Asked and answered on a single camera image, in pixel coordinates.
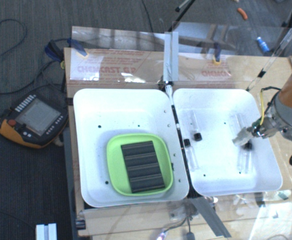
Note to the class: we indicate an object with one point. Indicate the blue and white bottle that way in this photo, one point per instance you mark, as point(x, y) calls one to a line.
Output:
point(263, 44)

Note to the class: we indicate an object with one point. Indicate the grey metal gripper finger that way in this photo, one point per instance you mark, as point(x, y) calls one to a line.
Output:
point(245, 139)
point(239, 135)

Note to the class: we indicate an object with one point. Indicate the orange toy sausage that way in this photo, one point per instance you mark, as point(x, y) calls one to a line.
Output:
point(242, 13)

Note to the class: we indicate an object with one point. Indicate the thin black and white rod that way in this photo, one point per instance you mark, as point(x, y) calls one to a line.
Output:
point(176, 120)

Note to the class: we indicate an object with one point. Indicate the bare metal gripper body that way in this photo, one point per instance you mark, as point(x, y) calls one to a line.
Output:
point(264, 127)

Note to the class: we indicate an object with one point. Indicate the brown cardboard board red print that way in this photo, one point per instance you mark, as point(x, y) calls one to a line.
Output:
point(135, 219)

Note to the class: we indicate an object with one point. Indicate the green plate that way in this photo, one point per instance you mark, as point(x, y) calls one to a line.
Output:
point(114, 159)

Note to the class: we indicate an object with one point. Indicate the dark grey ribbed block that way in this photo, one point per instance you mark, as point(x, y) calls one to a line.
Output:
point(143, 166)

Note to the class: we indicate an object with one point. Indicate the white plastic tray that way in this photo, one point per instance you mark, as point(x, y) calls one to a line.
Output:
point(218, 159)
point(125, 109)

